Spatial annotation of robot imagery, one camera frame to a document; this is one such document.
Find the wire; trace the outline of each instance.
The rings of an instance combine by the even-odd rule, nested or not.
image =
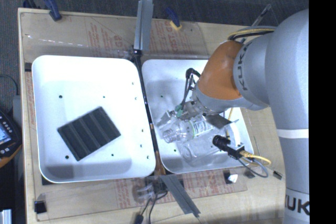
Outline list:
[[[232,112],[233,112],[233,108],[230,109],[229,117],[227,117],[228,120],[231,119]],[[229,140],[231,140],[230,135],[229,135],[229,130],[226,130],[226,138],[229,139]]]
[[[227,37],[228,40],[235,40],[240,37],[248,37],[248,36],[255,36],[255,35],[264,35],[267,33],[271,33],[275,30],[275,27],[272,26],[251,26],[246,27],[236,32],[229,34]]]
[[[184,105],[185,105],[185,100],[187,99],[188,93],[190,90],[192,90],[192,84],[195,84],[195,79],[194,79],[194,75],[200,77],[200,73],[198,73],[195,69],[193,68],[189,68],[186,72],[185,72],[185,76],[186,76],[186,80],[185,80],[185,86],[184,86],[184,95],[183,95],[183,100],[181,102],[181,110],[183,111]]]
[[[147,203],[146,203],[146,205],[145,205],[145,208],[142,210],[142,213],[140,214],[140,215],[143,215],[143,213],[145,213],[145,211],[146,211],[146,209],[147,209],[147,207],[148,207],[148,204],[149,204],[149,202],[152,200],[152,198],[149,198],[148,199],[148,201],[147,201]]]
[[[249,169],[253,174],[255,174],[255,175],[257,175],[257,176],[260,176],[260,177],[263,177],[263,178],[267,178],[267,177],[268,177],[268,171],[267,171],[266,167],[265,167],[264,165],[262,165],[259,161],[255,160],[255,159],[252,159],[253,162],[257,163],[257,164],[261,167],[261,169],[266,173],[266,175],[259,174],[259,173],[255,172],[255,171],[253,171],[250,167],[248,167],[248,166],[247,166],[245,163],[243,163],[241,160],[238,159],[238,161],[239,161],[242,165],[244,165],[244,167],[245,167],[246,169]]]
[[[264,162],[266,162],[265,164],[263,164],[265,166],[272,164],[272,162],[269,159],[267,159],[265,157],[262,157],[262,156],[259,156],[259,155],[254,155],[254,154],[252,154],[248,151],[241,151],[240,154],[245,158],[254,158],[254,159],[259,159],[261,161],[264,161]]]
[[[153,208],[154,208],[154,205],[155,203],[160,200],[161,198],[163,198],[164,196],[166,196],[168,194],[168,191],[166,190],[164,192],[164,194],[158,198],[158,194],[155,194],[155,199],[153,200],[153,204],[152,204],[152,207],[151,207],[151,210],[149,211],[149,215],[148,215],[148,224],[151,224],[151,213],[153,211]]]
[[[246,158],[242,158],[244,161],[246,161],[248,164],[250,164],[250,165],[253,165],[253,166],[259,166],[257,163],[254,163],[254,162],[250,162],[250,161],[248,161]]]
[[[260,13],[260,15],[258,16],[258,18],[253,22],[252,26],[258,26],[261,22],[261,20],[263,19],[263,17],[266,15],[266,13],[272,8],[271,4],[268,4],[264,10]]]
[[[19,87],[18,87],[16,81],[11,76],[0,74],[0,78],[7,78],[7,79],[12,80],[14,85],[15,85],[15,88],[16,88],[16,95],[19,95]]]

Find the kuka logo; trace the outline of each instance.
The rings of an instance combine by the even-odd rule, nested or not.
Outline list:
[[[286,194],[285,197],[285,208],[290,211],[295,211],[297,213],[303,214],[303,212],[309,216],[309,201],[303,202],[301,199],[295,197],[290,197]]]
[[[243,90],[244,91],[247,91],[248,89],[245,87],[245,82],[244,82],[244,79],[243,79],[243,58],[244,58],[244,55],[245,55],[245,52],[247,50],[247,47],[250,46],[251,43],[248,43],[246,44],[246,46],[244,47],[243,51],[244,52],[241,52],[240,55],[239,55],[239,62],[238,62],[238,79],[239,79],[239,83],[240,85],[243,87]]]

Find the yellow cable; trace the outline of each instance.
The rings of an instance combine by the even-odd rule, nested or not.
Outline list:
[[[230,109],[229,116],[227,117],[228,120],[231,119],[232,112],[233,112],[233,108]],[[226,137],[227,137],[228,139],[230,139],[229,131],[228,131],[228,130],[226,130]],[[254,154],[252,154],[252,153],[250,153],[250,152],[248,152],[248,151],[241,151],[240,154],[241,154],[243,157],[245,157],[245,158],[254,158],[254,159],[259,159],[259,160],[261,160],[261,161],[264,161],[264,162],[267,163],[267,164],[265,164],[265,165],[271,165],[271,163],[272,163],[269,159],[267,159],[267,158],[265,158],[265,157],[258,156],[258,155],[254,155]]]
[[[247,151],[241,151],[240,154],[245,158],[254,158],[254,159],[259,159],[261,161],[264,161],[264,162],[266,162],[265,165],[271,165],[272,164],[272,162],[269,159],[267,159],[265,157],[262,157],[262,156],[254,155],[254,154],[252,154],[250,152],[247,152]]]
[[[243,34],[250,34],[250,33],[256,33],[256,32],[265,32],[265,31],[270,31],[273,32],[275,29],[273,28],[254,28],[254,29],[246,29],[246,30],[238,30],[236,32],[233,32],[228,35],[227,39],[230,39],[232,36],[236,36],[238,34],[243,35]]]
[[[249,162],[245,157],[240,158],[240,159],[243,160],[244,162],[247,162],[247,163],[250,164],[250,165],[253,165],[253,166],[260,166],[259,164],[254,163],[254,162],[252,162],[252,161]]]
[[[233,112],[233,108],[230,109],[229,117],[227,117],[228,120],[231,119],[232,112]],[[230,140],[229,130],[226,130],[226,138]]]

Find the gray robot arm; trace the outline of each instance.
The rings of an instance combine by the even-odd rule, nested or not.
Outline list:
[[[237,98],[204,93],[202,87],[217,83],[211,79],[204,83],[204,74],[193,91],[199,107],[211,112],[271,107],[286,169],[285,224],[310,222],[308,28],[309,12],[304,10],[284,20],[273,33],[242,46],[232,66]]]

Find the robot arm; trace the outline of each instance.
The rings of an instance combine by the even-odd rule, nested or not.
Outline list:
[[[221,44],[193,91],[198,110],[271,107],[285,161],[284,223],[309,223],[308,10],[271,34]]]

